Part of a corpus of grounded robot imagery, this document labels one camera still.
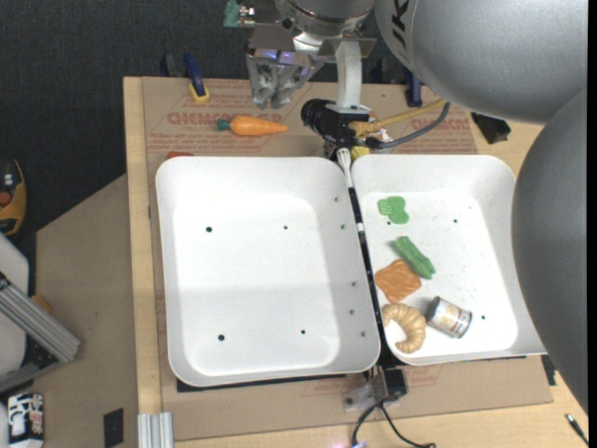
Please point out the tan croissant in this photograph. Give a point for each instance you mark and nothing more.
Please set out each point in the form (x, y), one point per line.
(410, 325)

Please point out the white plastic tray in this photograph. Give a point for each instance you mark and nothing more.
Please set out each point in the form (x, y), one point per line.
(462, 259)
(252, 269)

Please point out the black cylinder on white bracket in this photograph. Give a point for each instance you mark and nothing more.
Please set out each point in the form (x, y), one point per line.
(332, 120)

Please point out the green pea pod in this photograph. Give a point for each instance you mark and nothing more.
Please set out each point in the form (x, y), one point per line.
(414, 257)

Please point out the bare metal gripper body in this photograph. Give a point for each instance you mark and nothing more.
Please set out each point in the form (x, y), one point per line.
(275, 40)

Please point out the small white can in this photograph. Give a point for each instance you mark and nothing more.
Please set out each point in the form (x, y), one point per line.
(450, 317)

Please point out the brown cardboard board red print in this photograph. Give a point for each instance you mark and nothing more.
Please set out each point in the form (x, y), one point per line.
(298, 145)

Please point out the orange bread slice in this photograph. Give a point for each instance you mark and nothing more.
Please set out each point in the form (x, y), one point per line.
(396, 282)

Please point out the orange carrot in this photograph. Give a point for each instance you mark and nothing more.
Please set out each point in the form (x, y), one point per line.
(254, 126)

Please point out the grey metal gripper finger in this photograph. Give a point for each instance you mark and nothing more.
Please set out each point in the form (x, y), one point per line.
(285, 87)
(262, 84)

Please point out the green broccoli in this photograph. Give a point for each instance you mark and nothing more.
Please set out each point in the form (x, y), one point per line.
(394, 210)

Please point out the thin black and white rod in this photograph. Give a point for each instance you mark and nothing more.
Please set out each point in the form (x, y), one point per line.
(358, 222)

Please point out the black and white carton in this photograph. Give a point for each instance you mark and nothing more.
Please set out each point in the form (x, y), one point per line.
(25, 418)

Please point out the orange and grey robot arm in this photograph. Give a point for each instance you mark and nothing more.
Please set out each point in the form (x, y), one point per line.
(490, 40)

